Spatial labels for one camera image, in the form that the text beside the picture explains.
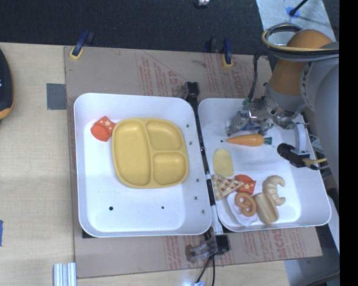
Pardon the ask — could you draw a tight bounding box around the pale yellow oval chip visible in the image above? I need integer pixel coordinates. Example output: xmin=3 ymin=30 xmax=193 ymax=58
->
xmin=212 ymin=148 xmax=235 ymax=178

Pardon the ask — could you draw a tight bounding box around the orange pretzel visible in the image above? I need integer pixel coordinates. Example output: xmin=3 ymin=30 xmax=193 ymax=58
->
xmin=234 ymin=191 xmax=257 ymax=217

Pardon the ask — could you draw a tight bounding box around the black block with thin wires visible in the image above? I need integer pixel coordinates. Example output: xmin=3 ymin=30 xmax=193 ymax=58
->
xmin=185 ymin=234 xmax=231 ymax=263
xmin=178 ymin=81 xmax=200 ymax=101

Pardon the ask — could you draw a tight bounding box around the black cylinder on white bracket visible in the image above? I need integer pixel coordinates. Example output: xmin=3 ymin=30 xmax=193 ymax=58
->
xmin=276 ymin=123 xmax=313 ymax=169

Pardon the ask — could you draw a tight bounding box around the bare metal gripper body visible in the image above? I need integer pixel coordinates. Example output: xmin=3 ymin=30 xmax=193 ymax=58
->
xmin=241 ymin=98 xmax=300 ymax=130

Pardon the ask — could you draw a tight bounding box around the lattice pie slice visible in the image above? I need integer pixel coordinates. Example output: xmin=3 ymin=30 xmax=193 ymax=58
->
xmin=211 ymin=174 xmax=245 ymax=201

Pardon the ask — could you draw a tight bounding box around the yellow divided plate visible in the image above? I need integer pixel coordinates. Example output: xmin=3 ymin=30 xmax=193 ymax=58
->
xmin=111 ymin=117 xmax=189 ymax=189

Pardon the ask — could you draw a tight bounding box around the white plastic tray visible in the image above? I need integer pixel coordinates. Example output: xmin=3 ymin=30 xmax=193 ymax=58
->
xmin=73 ymin=92 xmax=213 ymax=238
xmin=197 ymin=98 xmax=332 ymax=233

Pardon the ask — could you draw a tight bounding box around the brown cardboard board red print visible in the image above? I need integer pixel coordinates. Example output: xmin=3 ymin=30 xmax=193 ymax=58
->
xmin=63 ymin=45 xmax=323 ymax=279

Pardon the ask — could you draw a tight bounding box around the thin black and white rod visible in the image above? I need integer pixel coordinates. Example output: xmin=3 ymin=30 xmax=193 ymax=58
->
xmin=189 ymin=93 xmax=224 ymax=235

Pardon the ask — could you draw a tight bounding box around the beige croissant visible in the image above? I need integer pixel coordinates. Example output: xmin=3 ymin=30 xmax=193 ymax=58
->
xmin=262 ymin=175 xmax=287 ymax=207

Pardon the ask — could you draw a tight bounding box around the orange carrot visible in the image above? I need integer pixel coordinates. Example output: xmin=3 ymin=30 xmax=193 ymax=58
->
xmin=226 ymin=133 xmax=273 ymax=148

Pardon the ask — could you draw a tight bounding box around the red toy with yellow stars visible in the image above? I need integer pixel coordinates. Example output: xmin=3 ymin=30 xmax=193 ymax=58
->
xmin=90 ymin=116 xmax=117 ymax=143
xmin=234 ymin=174 xmax=257 ymax=196

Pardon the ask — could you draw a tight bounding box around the tan bread bun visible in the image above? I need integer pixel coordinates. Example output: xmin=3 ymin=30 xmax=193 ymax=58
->
xmin=253 ymin=192 xmax=280 ymax=225

